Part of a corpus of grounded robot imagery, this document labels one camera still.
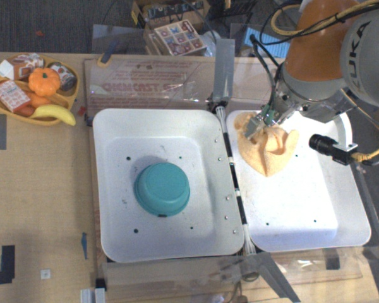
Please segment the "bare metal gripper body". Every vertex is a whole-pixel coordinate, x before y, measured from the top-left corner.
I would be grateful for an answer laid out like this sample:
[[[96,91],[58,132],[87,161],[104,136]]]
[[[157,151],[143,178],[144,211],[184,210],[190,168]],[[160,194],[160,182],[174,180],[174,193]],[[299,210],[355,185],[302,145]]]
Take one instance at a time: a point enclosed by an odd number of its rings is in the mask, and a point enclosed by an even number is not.
[[[306,102],[306,99],[294,93],[288,86],[276,86],[261,111],[263,123],[266,126],[282,124],[295,111],[300,111]]]

